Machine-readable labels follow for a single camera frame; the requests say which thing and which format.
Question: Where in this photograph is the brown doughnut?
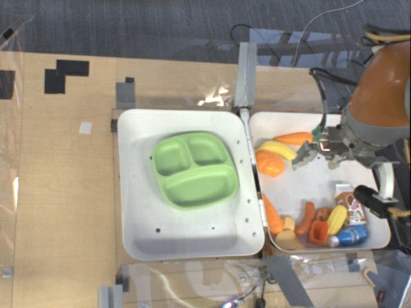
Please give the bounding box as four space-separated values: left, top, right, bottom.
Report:
314 207 333 223

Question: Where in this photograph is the brown and white carton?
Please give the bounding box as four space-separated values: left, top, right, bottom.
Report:
334 184 367 228

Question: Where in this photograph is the blue bottle with white cap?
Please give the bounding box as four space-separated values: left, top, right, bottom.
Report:
326 225 369 248

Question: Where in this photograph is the red-brown sausage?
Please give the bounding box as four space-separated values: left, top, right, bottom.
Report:
294 201 317 236

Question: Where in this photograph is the green divided plate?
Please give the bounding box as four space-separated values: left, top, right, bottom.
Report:
151 132 240 211

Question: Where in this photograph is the yellow banana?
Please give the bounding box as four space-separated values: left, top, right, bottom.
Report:
255 140 297 163

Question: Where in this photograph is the orange croissant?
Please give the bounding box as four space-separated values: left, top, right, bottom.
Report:
255 150 286 177

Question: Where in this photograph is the black cylinder on white bracket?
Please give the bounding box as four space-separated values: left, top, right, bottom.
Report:
353 162 401 219

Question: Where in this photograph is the orange carrot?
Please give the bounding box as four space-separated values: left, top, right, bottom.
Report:
273 132 314 146
261 192 284 235

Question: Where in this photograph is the orange-red cup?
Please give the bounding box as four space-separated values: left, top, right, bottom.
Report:
308 220 329 245

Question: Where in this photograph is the tan bread slice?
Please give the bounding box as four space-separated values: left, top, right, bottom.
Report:
275 229 306 251

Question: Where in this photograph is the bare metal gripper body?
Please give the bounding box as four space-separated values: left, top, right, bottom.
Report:
315 125 354 162

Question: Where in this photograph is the white plastic tray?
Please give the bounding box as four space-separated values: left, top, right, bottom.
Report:
117 108 266 262
249 111 392 254

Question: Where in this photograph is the tan bread piece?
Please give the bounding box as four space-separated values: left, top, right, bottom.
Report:
281 216 297 232

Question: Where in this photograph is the yellow corn cob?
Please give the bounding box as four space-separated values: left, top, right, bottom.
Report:
326 204 349 236

